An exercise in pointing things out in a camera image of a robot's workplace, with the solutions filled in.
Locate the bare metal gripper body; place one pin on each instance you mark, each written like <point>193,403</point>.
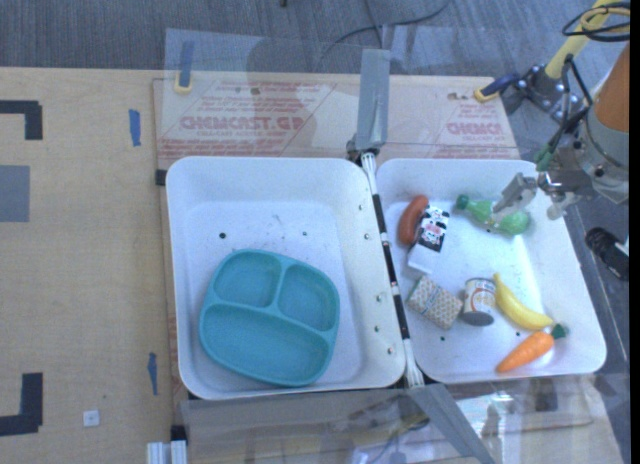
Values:
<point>575,174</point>

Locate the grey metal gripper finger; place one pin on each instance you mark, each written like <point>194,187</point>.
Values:
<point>557,210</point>
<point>516,194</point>

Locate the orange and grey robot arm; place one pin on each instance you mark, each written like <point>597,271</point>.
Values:
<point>614,94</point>

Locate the green bottle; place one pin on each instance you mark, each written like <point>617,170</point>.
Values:
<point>480,211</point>

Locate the white plastic tray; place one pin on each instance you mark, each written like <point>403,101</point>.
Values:
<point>550,272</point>
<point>280,192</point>

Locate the white cow print carton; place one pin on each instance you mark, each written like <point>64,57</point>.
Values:
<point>431,239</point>

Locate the yellow banana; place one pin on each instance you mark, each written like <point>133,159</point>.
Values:
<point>515,308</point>

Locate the red sausage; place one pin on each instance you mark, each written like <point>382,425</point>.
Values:
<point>411,222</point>

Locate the small orange and white can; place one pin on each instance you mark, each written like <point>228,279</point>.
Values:
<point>479,299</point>

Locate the beige patterned packet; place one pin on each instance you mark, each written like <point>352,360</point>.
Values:
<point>434,303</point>

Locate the thin black and white rod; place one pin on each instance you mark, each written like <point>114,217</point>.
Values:
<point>384,232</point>

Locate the orange carrot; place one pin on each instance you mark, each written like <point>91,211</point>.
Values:
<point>525,353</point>

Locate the brown cardboard board red print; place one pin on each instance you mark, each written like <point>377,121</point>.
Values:
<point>300,122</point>

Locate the blue divided plate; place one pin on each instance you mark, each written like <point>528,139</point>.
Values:
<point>265,337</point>

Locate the black cylinder on white bracket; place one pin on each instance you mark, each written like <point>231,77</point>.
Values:
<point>606,251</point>

